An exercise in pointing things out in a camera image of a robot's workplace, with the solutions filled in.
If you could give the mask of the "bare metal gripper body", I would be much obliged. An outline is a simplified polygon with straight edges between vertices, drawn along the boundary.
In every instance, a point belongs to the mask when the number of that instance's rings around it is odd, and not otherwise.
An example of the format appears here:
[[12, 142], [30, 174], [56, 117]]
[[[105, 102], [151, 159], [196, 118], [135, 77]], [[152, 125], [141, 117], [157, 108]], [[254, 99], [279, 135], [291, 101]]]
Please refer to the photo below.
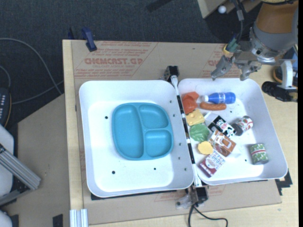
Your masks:
[[240, 70], [258, 70], [262, 64], [275, 64], [276, 52], [262, 44], [240, 41], [233, 53], [233, 63]]

